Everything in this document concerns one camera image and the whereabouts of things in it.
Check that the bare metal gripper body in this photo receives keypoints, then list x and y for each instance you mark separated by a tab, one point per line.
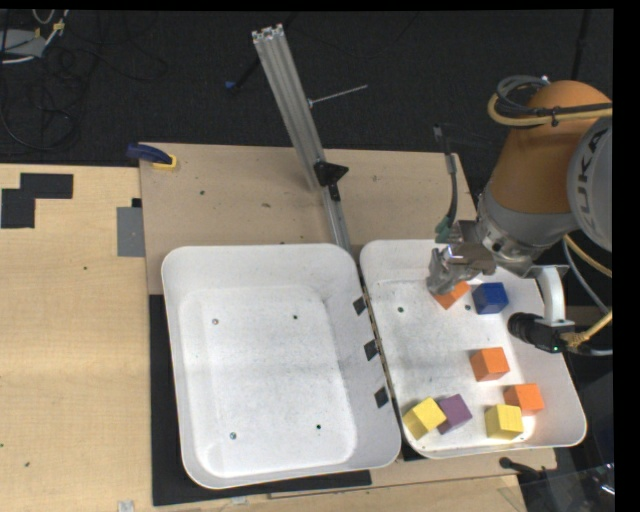
475	250

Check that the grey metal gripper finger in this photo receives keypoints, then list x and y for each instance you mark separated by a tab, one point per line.
439	272
461	276

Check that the orange cube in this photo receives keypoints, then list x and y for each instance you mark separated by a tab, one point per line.
452	296
490	364
525	397

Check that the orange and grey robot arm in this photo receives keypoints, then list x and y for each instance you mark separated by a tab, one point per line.
535	165

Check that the blue cube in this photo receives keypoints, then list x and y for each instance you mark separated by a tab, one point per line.
490	298

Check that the white plastic tray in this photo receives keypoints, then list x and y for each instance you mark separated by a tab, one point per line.
430	350
270	370

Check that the purple cube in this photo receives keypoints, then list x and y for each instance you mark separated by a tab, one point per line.
456	412

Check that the yellow cube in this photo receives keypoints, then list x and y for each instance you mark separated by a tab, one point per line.
424	417
503	421

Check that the pale wood board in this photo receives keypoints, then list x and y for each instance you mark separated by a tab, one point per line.
225	210

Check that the black cylinder on white bracket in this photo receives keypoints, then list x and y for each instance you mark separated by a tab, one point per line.
542	332

